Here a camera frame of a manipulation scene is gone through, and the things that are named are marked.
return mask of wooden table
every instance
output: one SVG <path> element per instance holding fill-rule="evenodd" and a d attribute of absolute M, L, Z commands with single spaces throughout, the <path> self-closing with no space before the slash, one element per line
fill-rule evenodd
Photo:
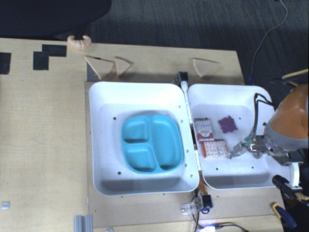
<path fill-rule="evenodd" d="M 85 55 L 106 60 L 121 57 L 134 63 L 122 79 L 110 76 L 113 81 L 171 82 L 177 72 L 187 71 L 191 84 L 243 84 L 238 57 L 233 51 L 92 44 L 85 52 L 67 48 L 65 57 L 53 57 L 50 52 L 49 70 L 36 71 L 33 52 L 42 52 L 42 45 L 66 42 L 0 39 L 0 53 L 11 53 L 9 74 L 0 75 L 0 202 L 11 202 L 9 209 L 0 210 L 2 232 L 69 232 L 73 231 L 75 215 L 89 213 Z M 216 61 L 219 67 L 202 80 L 194 71 L 192 58 Z M 210 189 L 210 193 L 216 195 L 215 190 Z M 228 221 L 250 231 L 283 231 L 269 207 L 270 201 L 283 205 L 276 188 L 232 191 L 221 200 L 216 203 L 211 220 L 203 216 L 201 219 L 207 220 L 201 224 Z M 226 202 L 235 207 L 225 207 Z M 173 204 L 172 199 L 168 203 L 170 207 L 179 205 Z M 248 216 L 215 217 L 224 208 L 237 213 L 244 205 Z M 255 210 L 263 215 L 252 216 Z M 166 222 L 175 221 L 173 212 L 169 211 L 171 216 L 165 223 L 120 226 L 114 230 L 193 231 L 195 223 L 190 217 Z M 239 230 L 230 227 L 228 231 Z"/>

